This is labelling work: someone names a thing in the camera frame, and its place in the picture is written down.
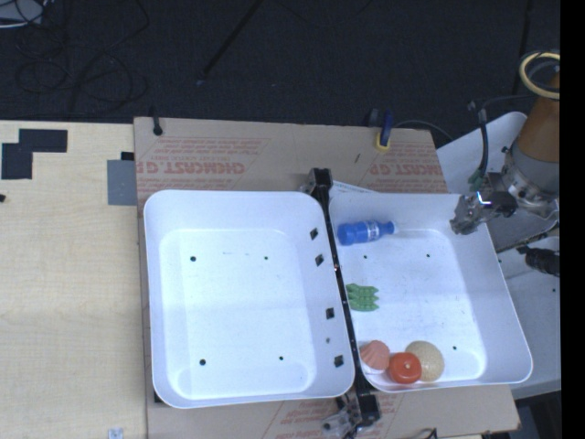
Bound pink scallop shell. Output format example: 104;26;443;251
358;339;391;375

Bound brown cardboard board red print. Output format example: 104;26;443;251
133;116;523;439

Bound beige round bun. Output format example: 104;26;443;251
404;339;446;383

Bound red round tomato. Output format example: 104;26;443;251
388;351;423;386

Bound blue plastic bottle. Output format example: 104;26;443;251
336;219;399;248

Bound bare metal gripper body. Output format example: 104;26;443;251
474;170;560;229

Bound thin black rod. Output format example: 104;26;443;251
317;185;369;400

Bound green pea pods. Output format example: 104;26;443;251
345;283;381;314

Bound white plastic tray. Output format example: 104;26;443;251
327;179;535;393
143;188;357;411

